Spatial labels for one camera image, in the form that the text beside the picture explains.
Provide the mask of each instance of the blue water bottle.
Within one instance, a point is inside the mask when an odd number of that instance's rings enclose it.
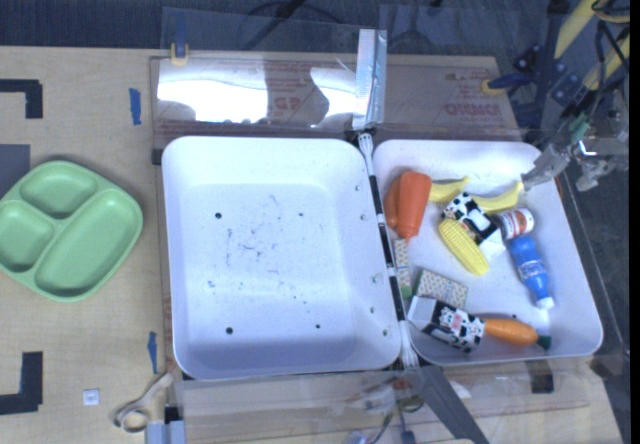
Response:
[[[555,303],[547,288],[549,276],[538,255],[535,241],[531,236],[523,235],[508,241],[506,245],[516,263],[520,280],[536,297],[536,306],[539,309],[551,309]]]

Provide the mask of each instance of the can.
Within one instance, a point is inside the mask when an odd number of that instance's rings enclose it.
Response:
[[[527,234],[533,230],[535,220],[528,208],[519,207],[503,211],[495,215],[495,221],[500,227],[502,238],[510,240],[516,236]]]

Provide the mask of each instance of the divided green plate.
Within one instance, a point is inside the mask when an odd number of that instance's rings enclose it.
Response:
[[[0,199],[0,270],[53,300],[95,293],[142,231],[122,188],[69,161],[32,169]]]

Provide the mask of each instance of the orange carrot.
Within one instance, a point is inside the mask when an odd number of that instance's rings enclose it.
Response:
[[[516,346],[530,346],[538,342],[538,333],[531,326],[521,321],[482,318],[484,320],[484,331],[502,341]]]
[[[396,177],[387,193],[384,196],[382,207],[384,209],[384,217],[387,221],[387,225],[392,229],[395,229],[398,225],[398,194],[400,188],[400,177]]]
[[[398,188],[398,234],[405,240],[416,236],[431,192],[431,178],[419,172],[405,172]]]

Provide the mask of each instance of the wooden table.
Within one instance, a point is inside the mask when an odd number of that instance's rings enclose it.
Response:
[[[142,234],[120,269],[84,301],[54,302],[0,275],[0,393],[18,392],[23,352],[42,351],[44,356],[43,404],[37,412],[0,416],[2,443],[144,442],[142,433],[125,433],[112,417],[158,378],[147,350],[150,332],[157,335],[158,369],[166,367],[159,239],[163,222],[156,198],[158,167],[151,163],[149,61],[154,56],[164,52],[0,48],[0,78],[37,79],[44,87],[43,119],[25,119],[23,95],[0,93],[0,144],[29,144],[31,167],[67,159],[91,168],[130,193],[145,219]],[[141,95],[139,125],[132,121],[129,89]],[[578,360],[572,371],[577,372],[580,396],[587,403],[570,408],[560,403],[562,410],[530,414],[508,415],[506,408],[499,409],[503,413],[478,419],[489,440],[620,442],[602,382],[585,366],[586,360]],[[462,385],[469,374],[447,371]],[[85,389],[99,389],[98,405],[83,404]],[[152,420],[163,417],[164,401],[160,395],[149,407]],[[487,416],[481,399],[465,401],[472,413]],[[508,397],[500,403],[509,405]],[[423,441],[451,439],[428,414],[416,425],[416,436]],[[327,442],[326,438],[279,442]],[[385,439],[381,442],[392,442],[391,434]]]

